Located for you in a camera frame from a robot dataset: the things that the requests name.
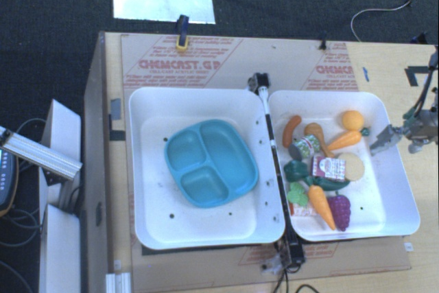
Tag thin black and white rod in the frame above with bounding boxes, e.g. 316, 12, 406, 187
259, 86, 298, 246

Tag dark green chili pepper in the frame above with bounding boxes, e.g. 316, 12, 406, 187
303, 175, 352, 192

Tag purple grapes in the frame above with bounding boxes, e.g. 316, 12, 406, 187
327, 194, 352, 233

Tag small green can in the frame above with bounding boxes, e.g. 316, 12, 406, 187
288, 134, 322, 162

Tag orange sausage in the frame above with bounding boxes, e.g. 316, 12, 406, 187
281, 115, 303, 149

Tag white plastic tray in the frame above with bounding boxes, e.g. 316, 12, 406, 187
267, 89, 422, 243
128, 86, 287, 250

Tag beige round biscuit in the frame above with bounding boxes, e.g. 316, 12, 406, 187
337, 151, 366, 181

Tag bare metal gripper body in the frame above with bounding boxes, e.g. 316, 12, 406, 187
399, 108, 439, 145

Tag brown chicken drumstick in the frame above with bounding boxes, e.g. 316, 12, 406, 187
303, 122, 335, 159

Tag red and white packet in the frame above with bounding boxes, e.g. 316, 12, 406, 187
289, 201, 319, 218

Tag pink and white carton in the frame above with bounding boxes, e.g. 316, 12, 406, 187
311, 155, 348, 183

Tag orange carrot with green top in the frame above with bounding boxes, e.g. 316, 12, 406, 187
327, 127, 372, 152

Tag light green lettuce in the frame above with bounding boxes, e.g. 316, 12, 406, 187
287, 181, 310, 207

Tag blue divided plate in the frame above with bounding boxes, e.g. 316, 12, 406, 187
164, 118, 259, 209

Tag brown cardboard board red print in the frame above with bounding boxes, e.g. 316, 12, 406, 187
119, 33, 412, 278

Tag plain orange carrot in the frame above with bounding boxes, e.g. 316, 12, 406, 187
307, 184, 337, 232

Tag orange round fruit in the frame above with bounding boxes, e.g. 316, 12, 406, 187
341, 109, 366, 132

